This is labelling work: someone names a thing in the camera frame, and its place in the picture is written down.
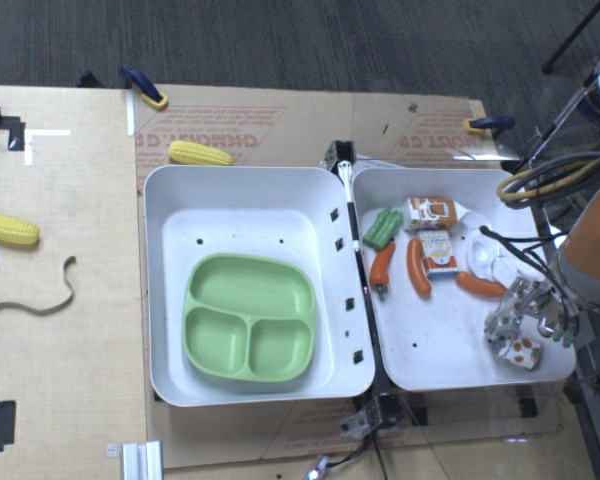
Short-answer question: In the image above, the brown cardboard board red print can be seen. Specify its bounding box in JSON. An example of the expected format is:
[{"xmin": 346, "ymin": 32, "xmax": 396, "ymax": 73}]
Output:
[{"xmin": 133, "ymin": 85, "xmax": 567, "ymax": 470}]

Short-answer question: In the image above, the green asparagus bunch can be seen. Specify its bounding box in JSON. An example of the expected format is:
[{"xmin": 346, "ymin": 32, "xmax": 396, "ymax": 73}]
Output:
[{"xmin": 361, "ymin": 207, "xmax": 404, "ymax": 250}]

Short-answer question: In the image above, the yellow corn cob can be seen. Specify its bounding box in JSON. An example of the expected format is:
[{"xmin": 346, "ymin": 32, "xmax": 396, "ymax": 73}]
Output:
[
  {"xmin": 0, "ymin": 211, "xmax": 42, "ymax": 247},
  {"xmin": 167, "ymin": 140, "xmax": 235, "ymax": 167}
]

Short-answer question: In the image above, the grey curled strip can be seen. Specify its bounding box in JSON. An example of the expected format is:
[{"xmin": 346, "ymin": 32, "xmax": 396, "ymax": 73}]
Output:
[{"xmin": 0, "ymin": 255, "xmax": 78, "ymax": 320}]

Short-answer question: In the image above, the white packet with orange print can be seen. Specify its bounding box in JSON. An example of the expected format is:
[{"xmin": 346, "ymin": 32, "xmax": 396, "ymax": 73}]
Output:
[{"xmin": 499, "ymin": 336, "xmax": 543, "ymax": 371}]

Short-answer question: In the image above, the white plastic tray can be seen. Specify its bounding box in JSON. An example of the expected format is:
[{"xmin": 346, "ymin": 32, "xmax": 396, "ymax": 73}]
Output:
[
  {"xmin": 143, "ymin": 164, "xmax": 377, "ymax": 409},
  {"xmin": 351, "ymin": 167, "xmax": 578, "ymax": 393}
]

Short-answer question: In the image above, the orange sausage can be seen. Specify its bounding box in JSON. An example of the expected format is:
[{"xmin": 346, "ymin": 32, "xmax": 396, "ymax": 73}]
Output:
[
  {"xmin": 454, "ymin": 271, "xmax": 509, "ymax": 300},
  {"xmin": 405, "ymin": 237, "xmax": 433, "ymax": 300}
]

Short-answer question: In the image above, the green divided plate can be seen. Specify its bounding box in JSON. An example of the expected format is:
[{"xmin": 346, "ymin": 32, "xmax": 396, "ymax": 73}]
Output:
[{"xmin": 181, "ymin": 252, "xmax": 318, "ymax": 384}]

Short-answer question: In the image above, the black block with thin wires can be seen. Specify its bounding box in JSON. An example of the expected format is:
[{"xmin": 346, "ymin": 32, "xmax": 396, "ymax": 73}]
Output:
[
  {"xmin": 368, "ymin": 392, "xmax": 406, "ymax": 428},
  {"xmin": 323, "ymin": 140, "xmax": 357, "ymax": 170}
]

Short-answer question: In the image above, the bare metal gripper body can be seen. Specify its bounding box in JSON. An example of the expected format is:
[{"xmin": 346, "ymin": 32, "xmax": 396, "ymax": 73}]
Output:
[{"xmin": 483, "ymin": 275, "xmax": 564, "ymax": 343}]

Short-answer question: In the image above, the thin black and white rod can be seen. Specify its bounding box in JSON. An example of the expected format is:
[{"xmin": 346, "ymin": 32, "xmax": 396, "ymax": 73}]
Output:
[{"xmin": 337, "ymin": 159, "xmax": 387, "ymax": 400}]

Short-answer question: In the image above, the small orange and white carton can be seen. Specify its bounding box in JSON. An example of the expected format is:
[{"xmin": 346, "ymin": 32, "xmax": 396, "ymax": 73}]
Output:
[{"xmin": 416, "ymin": 228, "xmax": 460, "ymax": 281}]

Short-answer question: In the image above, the large orange and white carton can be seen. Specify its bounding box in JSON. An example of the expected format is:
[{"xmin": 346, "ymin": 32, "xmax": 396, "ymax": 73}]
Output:
[{"xmin": 402, "ymin": 196, "xmax": 471, "ymax": 233}]

